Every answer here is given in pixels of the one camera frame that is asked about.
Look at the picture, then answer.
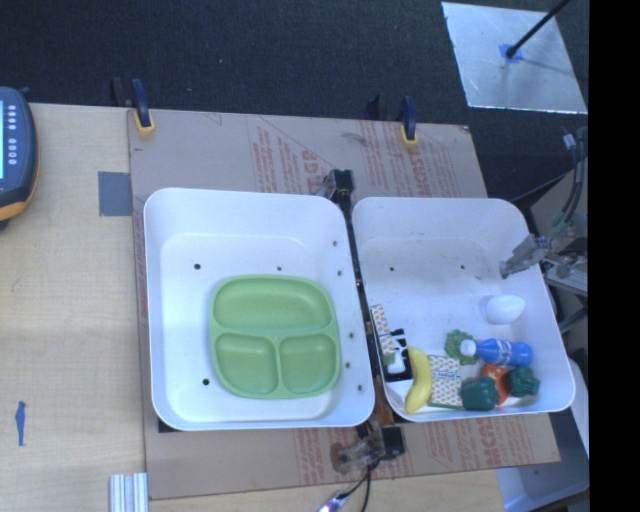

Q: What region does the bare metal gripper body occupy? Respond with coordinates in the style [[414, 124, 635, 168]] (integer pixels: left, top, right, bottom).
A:
[[545, 233, 590, 269]]

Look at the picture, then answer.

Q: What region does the white egg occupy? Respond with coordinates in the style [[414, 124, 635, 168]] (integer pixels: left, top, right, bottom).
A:
[[480, 293, 528, 326]]

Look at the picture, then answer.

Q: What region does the white plastic tray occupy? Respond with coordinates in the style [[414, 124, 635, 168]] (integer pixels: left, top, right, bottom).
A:
[[351, 196, 577, 424], [143, 187, 377, 432]]

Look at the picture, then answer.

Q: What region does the blue bottle white cap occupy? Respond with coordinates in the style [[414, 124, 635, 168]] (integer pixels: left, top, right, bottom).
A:
[[458, 337, 534, 369]]

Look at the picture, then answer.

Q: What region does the light green lettuce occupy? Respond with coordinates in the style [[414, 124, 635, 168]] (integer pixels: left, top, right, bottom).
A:
[[444, 328, 479, 367]]

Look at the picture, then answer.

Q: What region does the dark green broccoli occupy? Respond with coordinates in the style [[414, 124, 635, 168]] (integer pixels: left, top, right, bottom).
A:
[[506, 365, 542, 399]]

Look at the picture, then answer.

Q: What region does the orange tomato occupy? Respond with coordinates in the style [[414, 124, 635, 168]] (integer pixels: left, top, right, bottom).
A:
[[478, 362, 514, 407]]

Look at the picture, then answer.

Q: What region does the green bell pepper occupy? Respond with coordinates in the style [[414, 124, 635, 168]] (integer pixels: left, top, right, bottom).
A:
[[459, 376, 501, 413]]

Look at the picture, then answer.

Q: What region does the black and white carton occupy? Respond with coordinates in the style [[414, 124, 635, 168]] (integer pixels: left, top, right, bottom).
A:
[[383, 327, 415, 384]]

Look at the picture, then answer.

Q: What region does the yellow banana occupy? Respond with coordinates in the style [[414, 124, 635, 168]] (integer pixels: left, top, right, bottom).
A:
[[403, 345, 435, 415]]

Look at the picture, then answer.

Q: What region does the thin black and white rod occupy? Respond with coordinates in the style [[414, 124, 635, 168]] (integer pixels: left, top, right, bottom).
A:
[[335, 192, 389, 427]]

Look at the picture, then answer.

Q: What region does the green divided plate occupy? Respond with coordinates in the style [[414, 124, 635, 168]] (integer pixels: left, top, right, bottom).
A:
[[208, 274, 343, 401]]

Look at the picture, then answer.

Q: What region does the brown cardboard board red print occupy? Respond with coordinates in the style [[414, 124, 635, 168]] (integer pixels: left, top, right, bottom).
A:
[[127, 108, 562, 501]]

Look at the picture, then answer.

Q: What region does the black block with thin wires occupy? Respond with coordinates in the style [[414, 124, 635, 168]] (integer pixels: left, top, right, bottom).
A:
[[333, 423, 407, 472], [322, 168, 357, 202]]

